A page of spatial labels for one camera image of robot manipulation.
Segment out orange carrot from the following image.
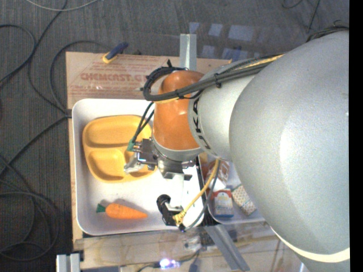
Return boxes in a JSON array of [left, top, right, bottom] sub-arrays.
[[95, 202, 149, 220]]

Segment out brown cardboard board, red print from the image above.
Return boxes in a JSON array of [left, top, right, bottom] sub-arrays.
[[65, 52, 284, 270]]

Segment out red and white carton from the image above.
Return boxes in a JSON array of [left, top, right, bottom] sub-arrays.
[[201, 159, 231, 193]]

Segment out yellow divided plate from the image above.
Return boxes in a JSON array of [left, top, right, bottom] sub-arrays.
[[82, 114, 158, 184]]

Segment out blue and white carton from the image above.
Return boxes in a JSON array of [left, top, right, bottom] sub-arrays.
[[212, 188, 235, 219]]

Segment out beige patterned carton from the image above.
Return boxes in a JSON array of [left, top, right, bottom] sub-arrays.
[[231, 184, 258, 217]]

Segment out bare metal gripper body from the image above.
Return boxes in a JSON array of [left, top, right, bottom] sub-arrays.
[[134, 137, 197, 181]]

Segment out white plastic tray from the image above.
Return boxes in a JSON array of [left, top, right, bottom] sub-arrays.
[[71, 98, 207, 236], [197, 154, 268, 226]]

